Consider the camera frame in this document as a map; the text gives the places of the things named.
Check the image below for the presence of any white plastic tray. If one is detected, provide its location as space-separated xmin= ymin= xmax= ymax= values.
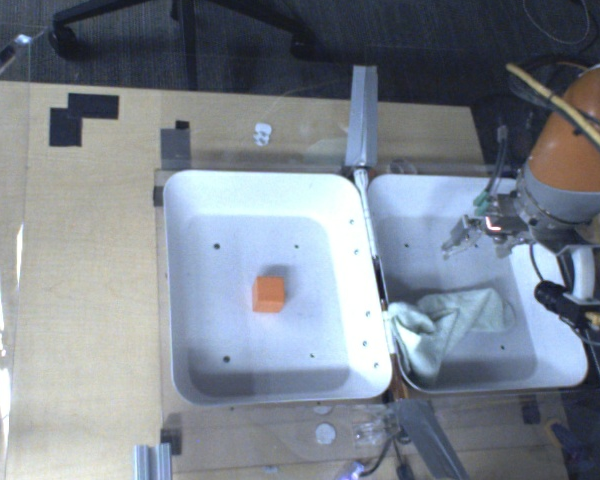
xmin=367 ymin=173 xmax=590 ymax=394
xmin=162 ymin=169 xmax=394 ymax=408

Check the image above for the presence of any pale green cloth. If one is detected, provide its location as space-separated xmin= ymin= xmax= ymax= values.
xmin=386 ymin=287 xmax=517 ymax=388

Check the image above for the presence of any black office chair base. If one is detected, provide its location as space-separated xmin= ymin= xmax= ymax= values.
xmin=48 ymin=0 xmax=334 ymax=92

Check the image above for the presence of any thin black and white rod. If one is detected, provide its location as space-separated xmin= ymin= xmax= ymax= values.
xmin=353 ymin=166 xmax=397 ymax=369

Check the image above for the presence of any orange cube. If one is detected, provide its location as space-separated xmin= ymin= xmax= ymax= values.
xmin=252 ymin=275 xmax=287 ymax=314

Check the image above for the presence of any black cylinder on white bracket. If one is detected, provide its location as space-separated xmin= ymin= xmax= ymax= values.
xmin=533 ymin=245 xmax=600 ymax=327

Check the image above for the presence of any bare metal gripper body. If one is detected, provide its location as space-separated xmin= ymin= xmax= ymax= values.
xmin=479 ymin=192 xmax=557 ymax=249

